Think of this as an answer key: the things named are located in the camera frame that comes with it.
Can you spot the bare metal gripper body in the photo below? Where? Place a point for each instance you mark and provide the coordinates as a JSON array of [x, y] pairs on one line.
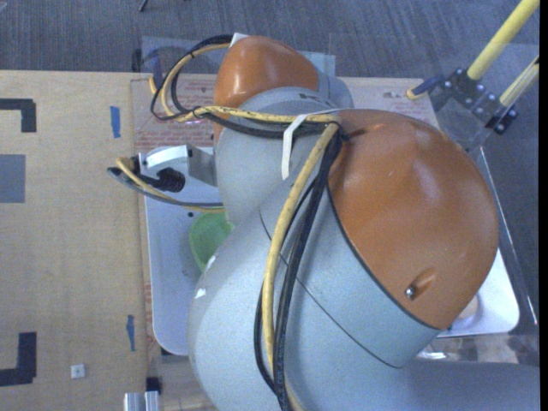
[[202, 166]]

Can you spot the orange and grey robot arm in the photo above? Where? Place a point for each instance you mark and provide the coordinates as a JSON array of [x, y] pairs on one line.
[[385, 212]]

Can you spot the green divided plate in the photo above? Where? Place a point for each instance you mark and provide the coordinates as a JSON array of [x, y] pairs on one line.
[[207, 236]]

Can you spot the white plastic tray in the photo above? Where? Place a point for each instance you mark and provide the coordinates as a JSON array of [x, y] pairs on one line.
[[167, 255], [502, 311]]

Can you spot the pale tan round item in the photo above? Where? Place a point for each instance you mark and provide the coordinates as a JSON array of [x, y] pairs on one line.
[[468, 310]]

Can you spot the black cylinder on white bracket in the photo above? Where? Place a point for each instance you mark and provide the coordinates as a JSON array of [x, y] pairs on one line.
[[170, 180]]

